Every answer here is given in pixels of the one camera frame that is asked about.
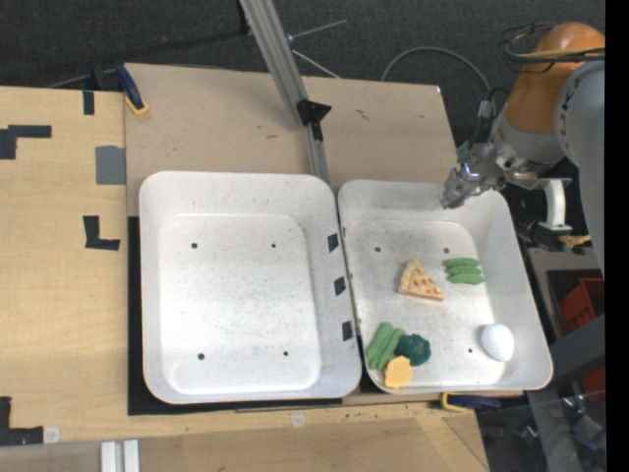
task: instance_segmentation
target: toy cucumber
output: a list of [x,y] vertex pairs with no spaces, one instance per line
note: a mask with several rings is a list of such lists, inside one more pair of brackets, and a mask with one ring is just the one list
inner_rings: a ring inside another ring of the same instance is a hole
[[373,337],[372,344],[369,345],[365,352],[365,359],[367,360],[367,366],[373,369],[377,363],[377,359],[380,356],[380,350],[386,345],[386,340],[393,332],[393,325],[389,322],[382,322],[378,328],[375,336]]
[[380,324],[372,343],[365,352],[367,367],[382,369],[393,357],[393,352],[401,336],[405,334],[401,328],[393,328],[389,322]]
[[447,269],[446,272],[450,276],[457,274],[481,274],[481,269],[477,265],[456,265],[455,267]]
[[446,269],[451,269],[458,266],[478,266],[479,262],[471,257],[458,257],[456,259],[447,259],[443,261],[443,265]]
[[478,285],[483,283],[485,279],[479,274],[453,274],[448,276],[451,283],[469,283],[470,285]]
[[378,358],[377,364],[375,365],[376,369],[384,369],[386,364],[388,364],[389,360],[393,358],[393,354],[395,353],[395,348],[397,348],[397,343],[406,332],[401,328],[396,328],[393,330],[391,335],[389,336],[388,341],[386,341],[386,346],[380,352],[380,357]]

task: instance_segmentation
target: aluminum rod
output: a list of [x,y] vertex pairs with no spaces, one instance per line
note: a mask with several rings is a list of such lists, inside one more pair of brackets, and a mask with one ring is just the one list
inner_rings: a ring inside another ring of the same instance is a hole
[[[280,97],[296,122],[303,127],[297,103],[308,99],[308,94],[273,1],[240,0],[240,3]],[[303,135],[307,141],[312,174],[329,183],[323,142],[315,140],[311,126],[303,127]]]

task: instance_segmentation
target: gray tape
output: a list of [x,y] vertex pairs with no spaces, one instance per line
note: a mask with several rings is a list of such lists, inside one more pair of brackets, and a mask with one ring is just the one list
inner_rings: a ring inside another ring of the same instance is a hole
[[124,185],[127,183],[125,150],[115,146],[96,149],[96,184]]

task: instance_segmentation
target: green toy vegetable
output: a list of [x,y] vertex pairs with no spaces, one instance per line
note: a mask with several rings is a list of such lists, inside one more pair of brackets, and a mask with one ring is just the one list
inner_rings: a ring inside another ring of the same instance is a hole
[[405,333],[401,328],[394,328],[389,322],[380,324],[372,343],[365,352],[367,367],[383,369],[393,357],[398,340]]
[[430,343],[418,334],[403,335],[395,353],[407,357],[412,366],[421,366],[430,358]]
[[447,259],[443,261],[446,270],[458,266],[478,266],[479,262],[471,257],[458,257],[456,259]]
[[454,274],[448,276],[448,281],[451,283],[468,283],[470,285],[478,285],[483,283],[485,279],[479,274]]
[[481,274],[481,269],[476,265],[456,265],[447,269],[446,272],[449,276],[456,276],[457,274]]

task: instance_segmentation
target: toy egg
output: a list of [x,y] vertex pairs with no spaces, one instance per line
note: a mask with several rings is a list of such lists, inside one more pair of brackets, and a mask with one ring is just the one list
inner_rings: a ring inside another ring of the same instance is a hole
[[499,362],[508,362],[513,357],[515,339],[511,329],[504,324],[487,325],[481,333],[481,344]]

